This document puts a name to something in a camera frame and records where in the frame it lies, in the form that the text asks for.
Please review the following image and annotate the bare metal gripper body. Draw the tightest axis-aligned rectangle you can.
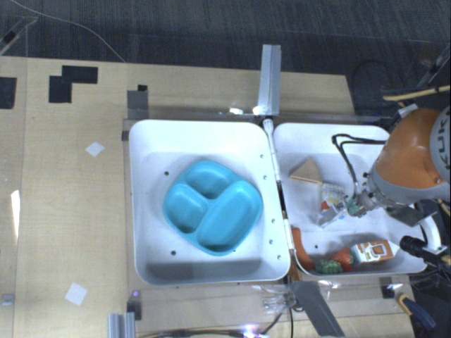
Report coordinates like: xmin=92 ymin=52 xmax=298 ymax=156
xmin=347 ymin=187 xmax=388 ymax=219

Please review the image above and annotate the white and yellow carton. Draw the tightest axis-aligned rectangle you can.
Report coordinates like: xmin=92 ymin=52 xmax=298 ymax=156
xmin=319 ymin=182 xmax=347 ymax=213

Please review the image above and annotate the orange toy carrot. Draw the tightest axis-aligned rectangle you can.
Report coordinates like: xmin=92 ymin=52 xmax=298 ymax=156
xmin=329 ymin=247 xmax=354 ymax=272

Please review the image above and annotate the red toy sausage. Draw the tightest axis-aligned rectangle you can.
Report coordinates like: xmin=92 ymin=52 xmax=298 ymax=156
xmin=290 ymin=226 xmax=316 ymax=271

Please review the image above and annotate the green toy broccoli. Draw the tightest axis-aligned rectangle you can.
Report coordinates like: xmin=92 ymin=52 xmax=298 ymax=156
xmin=314 ymin=258 xmax=345 ymax=275

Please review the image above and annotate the tan triangular toy bread slice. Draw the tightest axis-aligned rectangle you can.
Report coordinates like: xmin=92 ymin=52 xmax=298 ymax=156
xmin=288 ymin=158 xmax=323 ymax=186

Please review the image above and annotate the orange and white carton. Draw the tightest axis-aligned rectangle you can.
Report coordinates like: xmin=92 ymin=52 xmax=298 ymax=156
xmin=350 ymin=239 xmax=395 ymax=265

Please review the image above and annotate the white plastic tray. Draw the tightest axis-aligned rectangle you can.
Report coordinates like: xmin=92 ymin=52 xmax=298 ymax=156
xmin=128 ymin=118 xmax=292 ymax=287
xmin=273 ymin=122 xmax=429 ymax=278

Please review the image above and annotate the blue divided plate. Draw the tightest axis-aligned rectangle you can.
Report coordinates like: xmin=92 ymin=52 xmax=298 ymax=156
xmin=162 ymin=159 xmax=265 ymax=257

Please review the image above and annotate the black cylinder on white bracket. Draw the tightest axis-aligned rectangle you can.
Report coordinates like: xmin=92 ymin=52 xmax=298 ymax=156
xmin=399 ymin=213 xmax=449 ymax=264

